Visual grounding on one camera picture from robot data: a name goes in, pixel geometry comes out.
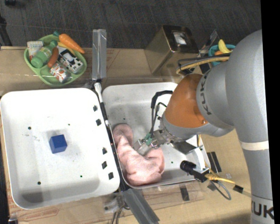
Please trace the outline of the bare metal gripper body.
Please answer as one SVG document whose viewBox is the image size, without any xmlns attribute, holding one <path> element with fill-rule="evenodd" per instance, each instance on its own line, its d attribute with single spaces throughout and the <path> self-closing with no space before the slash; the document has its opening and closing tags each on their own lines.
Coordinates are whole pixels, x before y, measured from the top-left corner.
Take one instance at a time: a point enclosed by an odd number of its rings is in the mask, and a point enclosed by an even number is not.
<svg viewBox="0 0 280 224">
<path fill-rule="evenodd" d="M 159 129 L 153 131 L 153 133 L 148 133 L 144 140 L 150 148 L 155 148 L 169 143 L 171 141 L 171 135 L 166 129 Z"/>
</svg>

